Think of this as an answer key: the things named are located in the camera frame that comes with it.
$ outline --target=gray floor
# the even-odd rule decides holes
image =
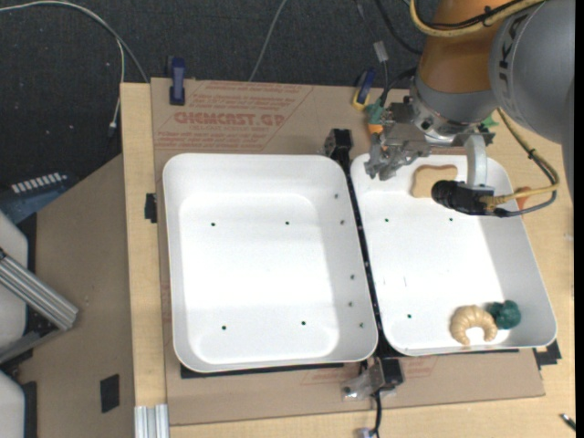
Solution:
[[[33,0],[0,0],[0,6]],[[68,0],[107,21],[150,77],[169,55],[188,76],[246,80],[282,0]],[[370,0],[362,0],[390,54],[390,76],[418,57],[391,37]],[[424,38],[401,0],[381,0],[411,46]],[[437,0],[423,0],[427,15]],[[367,29],[351,0],[290,0],[255,80],[352,85],[377,67]],[[113,37],[78,11],[36,7],[0,13],[0,185],[47,172],[83,178],[120,152],[108,141],[120,80]],[[128,60],[128,81],[141,81]]]

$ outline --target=toy broccoli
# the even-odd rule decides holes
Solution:
[[[493,316],[499,329],[511,329],[521,322],[521,312],[513,300],[494,302],[487,311]]]

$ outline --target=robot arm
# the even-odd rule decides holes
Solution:
[[[464,145],[469,176],[456,186],[476,201],[486,177],[485,145],[494,136],[483,122],[499,107],[517,123],[564,141],[569,162],[575,0],[441,0],[430,25],[417,16],[412,0],[412,18],[429,36],[410,96],[390,105],[382,131],[372,135],[366,164],[371,177],[391,178],[399,167],[427,156],[430,146]],[[416,127],[416,138],[403,134],[404,124],[410,131]],[[451,186],[438,194],[444,198],[453,191]],[[471,207],[454,209],[483,213],[481,205]]]

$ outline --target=white plastic object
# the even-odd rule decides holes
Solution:
[[[2,438],[24,438],[25,394],[0,370],[0,430]]]
[[[0,247],[26,267],[28,242],[20,230],[0,212]],[[0,285],[0,350],[22,337],[26,327],[26,303]]]
[[[359,361],[377,327],[345,175],[317,155],[185,153],[163,171],[174,349],[215,372]]]
[[[351,164],[351,176],[370,256],[383,332],[399,352],[419,356],[468,350],[541,347],[556,337],[556,320],[521,217],[498,218],[457,213],[432,198],[410,194],[423,165],[457,168],[466,177],[464,156],[434,155],[401,167],[388,181],[365,173],[368,155]],[[505,170],[487,163],[487,186],[512,192]],[[516,210],[516,202],[504,206]],[[499,329],[490,342],[470,328],[470,347],[449,331],[454,311],[514,300],[521,323]]]

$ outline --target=cardboard sheet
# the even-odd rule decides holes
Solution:
[[[169,104],[171,81],[151,81],[158,195],[162,317],[171,425],[367,410],[343,402],[340,384],[359,366],[181,377],[172,346],[172,312],[162,168],[181,152],[317,153],[333,128],[351,129],[351,157],[367,151],[366,119],[350,105],[351,88],[186,80],[186,105]],[[394,100],[403,93],[394,93]],[[405,382],[384,407],[535,397],[544,388],[531,350],[402,358]]]

